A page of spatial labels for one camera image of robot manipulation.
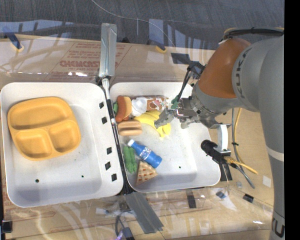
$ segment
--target cable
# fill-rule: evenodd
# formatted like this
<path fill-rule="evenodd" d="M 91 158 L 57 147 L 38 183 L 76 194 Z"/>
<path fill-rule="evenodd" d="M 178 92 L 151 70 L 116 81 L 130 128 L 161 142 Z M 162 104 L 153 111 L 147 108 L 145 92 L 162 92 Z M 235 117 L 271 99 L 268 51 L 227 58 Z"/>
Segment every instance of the cable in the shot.
<path fill-rule="evenodd" d="M 258 172 L 255 169 L 252 169 L 250 166 L 246 165 L 245 163 L 234 160 L 230 156 L 225 156 L 225 157 L 223 157 L 223 159 L 226 160 L 227 163 L 229 163 L 229 164 L 236 164 L 236 165 L 239 165 L 239 166 L 243 166 L 243 167 L 247 168 L 250 172 L 252 172 L 254 174 L 258 174 Z"/>
<path fill-rule="evenodd" d="M 174 42 L 169 38 L 169 36 L 160 28 L 158 27 L 157 25 L 153 24 L 152 22 L 148 21 L 148 20 L 145 20 L 145 19 L 139 19 L 139 18 L 131 18 L 131 17 L 124 17 L 124 16 L 121 16 L 121 15 L 117 15 L 111 11 L 108 11 L 107 9 L 103 8 L 102 6 L 100 6 L 96 1 L 94 0 L 91 0 L 97 7 L 99 7 L 101 10 L 103 10 L 104 12 L 112 15 L 112 16 L 115 16 L 115 17 L 118 17 L 118 18 L 121 18 L 121 19 L 126 19 L 126 20 L 131 20 L 131 21 L 141 21 L 141 22 L 145 22 L 145 23 L 149 23 L 150 25 L 156 27 L 157 29 L 159 29 L 163 35 L 171 42 L 172 46 L 175 47 L 175 44 Z"/>
<path fill-rule="evenodd" d="M 283 36 L 285 29 L 283 27 L 252 27 L 252 28 L 228 28 L 224 31 L 221 41 L 246 34 L 260 34 L 266 36 Z"/>
<path fill-rule="evenodd" d="M 117 240 L 120 240 L 122 238 L 122 236 L 125 237 L 126 240 L 135 240 L 134 236 L 131 232 L 131 229 L 128 226 L 125 226 L 123 224 L 123 222 L 121 221 L 120 217 L 121 215 L 124 213 L 125 211 L 121 212 L 119 215 L 117 215 L 117 217 L 115 218 L 115 227 L 114 227 L 114 231 L 115 234 L 117 236 Z M 118 224 L 121 224 L 122 226 L 122 230 L 118 231 Z"/>
<path fill-rule="evenodd" d="M 180 90 L 179 94 L 177 95 L 177 100 L 176 100 L 177 102 L 179 102 L 179 100 L 180 100 L 180 98 L 181 98 L 181 95 L 182 95 L 182 93 L 184 92 L 184 89 L 185 89 L 185 87 L 186 87 L 186 85 L 187 85 L 187 82 L 188 82 L 189 79 L 190 79 L 189 72 L 190 72 L 190 70 L 187 69 L 187 70 L 186 70 L 186 74 L 185 74 L 184 79 L 183 79 L 183 83 L 182 83 L 181 90 Z"/>
<path fill-rule="evenodd" d="M 234 150 L 234 154 L 235 154 L 236 159 L 241 163 L 245 163 L 242 160 L 242 158 L 240 157 L 240 154 L 239 154 L 238 149 L 237 149 L 238 143 L 237 143 L 236 132 L 237 132 L 237 126 L 238 126 L 238 122 L 239 122 L 239 117 L 241 115 L 241 111 L 242 111 L 242 108 L 240 107 L 239 110 L 238 110 L 238 114 L 236 116 L 236 119 L 235 119 L 235 109 L 234 108 L 232 109 L 232 145 L 233 145 L 233 150 Z"/>
<path fill-rule="evenodd" d="M 255 185 L 253 184 L 253 182 L 251 181 L 251 179 L 248 177 L 248 175 L 246 175 L 246 173 L 235 163 L 231 163 L 230 164 L 233 168 L 237 169 L 240 173 L 242 173 L 242 175 L 246 178 L 246 180 L 248 181 L 248 183 L 250 184 L 250 186 L 255 189 Z"/>

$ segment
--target toy food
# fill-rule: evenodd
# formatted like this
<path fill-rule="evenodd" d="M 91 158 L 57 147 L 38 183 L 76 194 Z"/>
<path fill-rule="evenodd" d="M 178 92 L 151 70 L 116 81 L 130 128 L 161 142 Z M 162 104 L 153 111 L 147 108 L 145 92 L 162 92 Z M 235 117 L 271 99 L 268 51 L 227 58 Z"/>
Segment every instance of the toy food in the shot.
<path fill-rule="evenodd" d="M 123 147 L 124 164 L 129 173 L 137 171 L 137 162 L 135 158 L 135 150 L 130 146 Z"/>
<path fill-rule="evenodd" d="M 158 173 L 155 168 L 153 168 L 150 164 L 140 160 L 135 185 L 138 186 L 148 180 L 153 179 L 157 175 Z"/>
<path fill-rule="evenodd" d="M 121 136 L 135 136 L 142 133 L 141 122 L 138 120 L 125 120 L 117 125 L 118 133 Z"/>
<path fill-rule="evenodd" d="M 146 111 L 162 111 L 168 107 L 167 98 L 165 96 L 140 96 L 133 98 L 131 101 L 132 115 L 140 116 Z"/>
<path fill-rule="evenodd" d="M 115 116 L 115 121 L 119 123 L 122 120 L 128 120 L 132 112 L 131 99 L 128 96 L 118 96 L 116 98 L 116 103 L 118 111 Z"/>
<path fill-rule="evenodd" d="M 130 139 L 127 145 L 132 147 L 135 150 L 135 154 L 153 168 L 157 168 L 162 162 L 161 156 L 157 155 L 147 146 L 135 142 L 133 139 Z"/>
<path fill-rule="evenodd" d="M 135 116 L 133 119 L 140 121 L 140 123 L 150 125 L 153 129 L 155 129 L 160 137 L 164 137 L 169 135 L 171 132 L 171 125 L 167 123 L 166 125 L 160 126 L 158 128 L 155 127 L 155 121 L 159 119 L 160 111 L 152 110 L 143 113 L 142 115 Z"/>

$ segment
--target gray carpet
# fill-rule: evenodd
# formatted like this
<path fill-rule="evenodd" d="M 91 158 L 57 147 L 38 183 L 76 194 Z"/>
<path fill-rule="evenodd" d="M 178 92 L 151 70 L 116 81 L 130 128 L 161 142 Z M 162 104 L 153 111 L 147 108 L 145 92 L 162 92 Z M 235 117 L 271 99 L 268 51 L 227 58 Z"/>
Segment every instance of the gray carpet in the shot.
<path fill-rule="evenodd" d="M 117 25 L 118 42 L 151 39 L 215 50 L 228 28 L 284 27 L 285 0 L 0 0 L 0 38 L 2 26 L 8 26 L 29 35 L 100 40 L 102 23 Z M 0 222 L 1 200 L 0 186 Z"/>

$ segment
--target yellow divided plate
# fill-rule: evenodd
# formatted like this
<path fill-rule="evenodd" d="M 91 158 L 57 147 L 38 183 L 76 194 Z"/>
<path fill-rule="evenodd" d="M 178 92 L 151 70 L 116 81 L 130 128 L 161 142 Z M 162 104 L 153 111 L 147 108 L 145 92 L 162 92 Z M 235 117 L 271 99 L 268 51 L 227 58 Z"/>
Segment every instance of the yellow divided plate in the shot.
<path fill-rule="evenodd" d="M 29 160 L 67 154 L 81 141 L 76 117 L 69 104 L 59 97 L 19 102 L 9 109 L 7 122 L 16 148 Z"/>

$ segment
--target gray robot arm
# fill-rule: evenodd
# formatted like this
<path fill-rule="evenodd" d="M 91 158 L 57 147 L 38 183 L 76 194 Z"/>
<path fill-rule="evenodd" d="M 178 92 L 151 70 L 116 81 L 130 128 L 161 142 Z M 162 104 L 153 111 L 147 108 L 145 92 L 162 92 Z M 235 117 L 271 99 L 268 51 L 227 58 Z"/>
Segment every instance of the gray robot arm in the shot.
<path fill-rule="evenodd" d="M 284 240 L 283 32 L 253 44 L 226 39 L 210 58 L 191 96 L 181 98 L 176 109 L 162 112 L 154 124 L 158 127 L 178 118 L 183 128 L 202 123 L 212 129 L 218 125 L 216 116 L 238 107 L 260 112 L 274 186 L 270 239 Z"/>

